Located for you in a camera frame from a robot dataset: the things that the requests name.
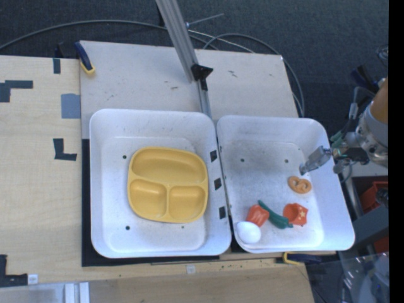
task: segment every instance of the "black tape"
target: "black tape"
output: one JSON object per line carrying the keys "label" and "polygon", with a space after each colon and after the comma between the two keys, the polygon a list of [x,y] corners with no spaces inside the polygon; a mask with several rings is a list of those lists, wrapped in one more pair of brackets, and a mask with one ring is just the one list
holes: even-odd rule
{"label": "black tape", "polygon": [[54,138],[53,144],[55,146],[55,159],[73,160],[77,159],[77,154],[66,154],[63,152],[64,143],[62,138]]}
{"label": "black tape", "polygon": [[0,287],[28,285],[28,274],[7,275],[7,255],[0,255]]}
{"label": "black tape", "polygon": [[220,188],[220,186],[222,186],[222,180],[219,179],[215,179],[215,189]]}
{"label": "black tape", "polygon": [[10,102],[12,88],[33,88],[33,81],[6,80],[0,83],[0,102]]}
{"label": "black tape", "polygon": [[0,83],[0,102],[10,102],[11,90],[5,83]]}
{"label": "black tape", "polygon": [[33,88],[33,81],[6,80],[5,84],[10,88]]}
{"label": "black tape", "polygon": [[223,218],[225,218],[225,217],[226,217],[226,209],[225,209],[224,206],[221,206],[221,207],[219,208],[219,218],[220,218],[220,219],[223,219]]}
{"label": "black tape", "polygon": [[213,162],[216,159],[217,159],[217,151],[213,150],[210,152],[210,161]]}
{"label": "black tape", "polygon": [[58,58],[53,58],[53,73],[61,74],[61,60]]}
{"label": "black tape", "polygon": [[55,47],[55,58],[64,58],[64,52],[62,48],[63,42],[60,42]]}

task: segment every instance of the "metal pole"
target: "metal pole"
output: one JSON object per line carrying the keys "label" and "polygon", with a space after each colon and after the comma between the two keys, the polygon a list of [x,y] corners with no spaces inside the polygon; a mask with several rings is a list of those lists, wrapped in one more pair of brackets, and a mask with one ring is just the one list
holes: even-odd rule
{"label": "metal pole", "polygon": [[189,38],[186,23],[181,15],[177,0],[155,0],[164,19],[171,41],[177,51],[182,67],[189,82],[197,81],[201,111],[211,117],[208,92],[203,88],[203,79],[196,79],[191,70],[198,64],[194,47]]}

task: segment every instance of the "yellow plate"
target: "yellow plate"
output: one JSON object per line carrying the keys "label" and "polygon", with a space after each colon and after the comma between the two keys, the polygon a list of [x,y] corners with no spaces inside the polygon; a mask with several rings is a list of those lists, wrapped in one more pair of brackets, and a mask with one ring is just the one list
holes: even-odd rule
{"label": "yellow plate", "polygon": [[202,158],[186,150],[144,147],[131,159],[128,200],[142,218],[187,223],[208,203],[208,171]]}

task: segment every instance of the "toy egg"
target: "toy egg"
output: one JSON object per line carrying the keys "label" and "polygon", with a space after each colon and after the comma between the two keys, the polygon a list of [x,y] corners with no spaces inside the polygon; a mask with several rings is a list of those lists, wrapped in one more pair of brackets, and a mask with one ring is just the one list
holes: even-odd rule
{"label": "toy egg", "polygon": [[255,244],[261,239],[261,229],[252,222],[241,221],[236,225],[236,232],[245,244]]}

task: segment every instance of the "orange object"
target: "orange object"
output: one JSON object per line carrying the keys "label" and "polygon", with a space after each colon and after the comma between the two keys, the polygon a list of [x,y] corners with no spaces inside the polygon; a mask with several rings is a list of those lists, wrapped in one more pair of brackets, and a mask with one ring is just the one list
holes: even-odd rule
{"label": "orange object", "polygon": [[376,209],[380,205],[376,201],[376,193],[379,189],[383,188],[388,189],[389,182],[374,181],[372,182],[372,187],[370,187],[368,190],[360,195],[360,204],[362,205],[364,213],[368,213],[373,209]]}
{"label": "orange object", "polygon": [[253,205],[248,211],[246,221],[255,223],[258,227],[262,226],[267,219],[269,219],[270,213],[259,205]]}
{"label": "orange object", "polygon": [[299,179],[297,176],[288,178],[289,187],[296,193],[304,194],[311,190],[311,183],[307,179]]}
{"label": "orange object", "polygon": [[289,219],[294,225],[305,225],[307,223],[307,212],[309,210],[298,203],[289,203],[283,209],[283,216]]}
{"label": "orange object", "polygon": [[385,79],[380,90],[376,93],[371,103],[372,116],[384,123],[388,124],[389,119],[389,77]]}

